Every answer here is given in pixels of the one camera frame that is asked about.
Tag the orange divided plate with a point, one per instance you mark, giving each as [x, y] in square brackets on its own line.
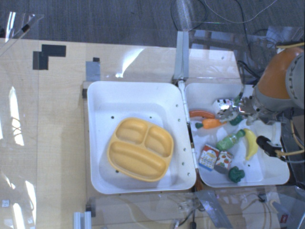
[138, 156]

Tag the green bottle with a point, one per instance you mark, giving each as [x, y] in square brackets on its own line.
[228, 141]

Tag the yellow banana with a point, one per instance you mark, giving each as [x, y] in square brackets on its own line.
[251, 144]

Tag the black cylinder on white bracket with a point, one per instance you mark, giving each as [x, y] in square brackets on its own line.
[265, 144]

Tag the dark green toy vegetable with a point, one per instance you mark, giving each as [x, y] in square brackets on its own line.
[236, 121]

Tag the green broccoli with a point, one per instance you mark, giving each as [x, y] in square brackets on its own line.
[236, 174]

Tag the red tomato print carton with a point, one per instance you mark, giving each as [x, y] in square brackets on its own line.
[224, 162]

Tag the orange carrot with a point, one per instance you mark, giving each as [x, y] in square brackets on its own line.
[212, 123]

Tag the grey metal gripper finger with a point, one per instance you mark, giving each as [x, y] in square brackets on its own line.
[230, 108]
[225, 117]

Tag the orange sausage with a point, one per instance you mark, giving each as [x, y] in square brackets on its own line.
[201, 114]

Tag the white plastic tray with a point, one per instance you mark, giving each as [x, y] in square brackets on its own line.
[133, 99]
[257, 173]

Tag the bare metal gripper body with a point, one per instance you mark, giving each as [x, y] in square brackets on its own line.
[249, 108]

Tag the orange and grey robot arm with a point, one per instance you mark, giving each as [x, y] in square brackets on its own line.
[274, 80]

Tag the yellow and blue carton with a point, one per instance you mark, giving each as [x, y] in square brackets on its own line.
[208, 157]

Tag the white carton with black spots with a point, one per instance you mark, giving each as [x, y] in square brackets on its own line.
[222, 102]

